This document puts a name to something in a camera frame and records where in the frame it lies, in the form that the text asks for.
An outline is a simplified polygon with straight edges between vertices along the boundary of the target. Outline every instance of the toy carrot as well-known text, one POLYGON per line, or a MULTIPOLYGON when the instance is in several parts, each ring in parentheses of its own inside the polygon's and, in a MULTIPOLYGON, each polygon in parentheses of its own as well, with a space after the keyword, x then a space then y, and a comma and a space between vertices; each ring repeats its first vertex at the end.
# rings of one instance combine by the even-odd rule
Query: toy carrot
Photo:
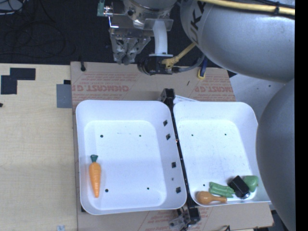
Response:
POLYGON ((89 166, 90 180, 94 191, 94 196, 98 198, 100 195, 101 185, 101 166, 96 162, 98 155, 91 155, 92 163, 89 166))

